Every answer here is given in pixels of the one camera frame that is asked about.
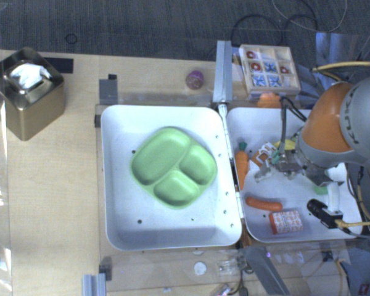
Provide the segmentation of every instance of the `toy sausage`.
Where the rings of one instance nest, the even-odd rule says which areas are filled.
[[[247,197],[245,199],[245,203],[248,206],[251,206],[253,208],[257,208],[260,210],[269,210],[272,212],[279,212],[282,210],[282,204],[279,202],[267,202],[265,200],[257,200],[253,197]]]

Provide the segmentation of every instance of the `toy carrot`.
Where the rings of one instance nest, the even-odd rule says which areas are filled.
[[[248,155],[245,152],[246,147],[247,144],[245,142],[240,142],[239,144],[240,150],[237,151],[236,154],[234,155],[240,190],[242,190],[242,188],[244,187],[245,176],[249,171]]]

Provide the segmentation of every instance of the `red and white box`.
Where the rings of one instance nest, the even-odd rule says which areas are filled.
[[[300,214],[296,210],[271,213],[269,219],[273,234],[284,234],[303,230]]]

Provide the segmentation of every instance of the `green divided plate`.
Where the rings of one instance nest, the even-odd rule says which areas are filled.
[[[193,203],[216,176],[214,158],[197,141],[176,128],[148,138],[130,161],[137,183],[171,208]]]

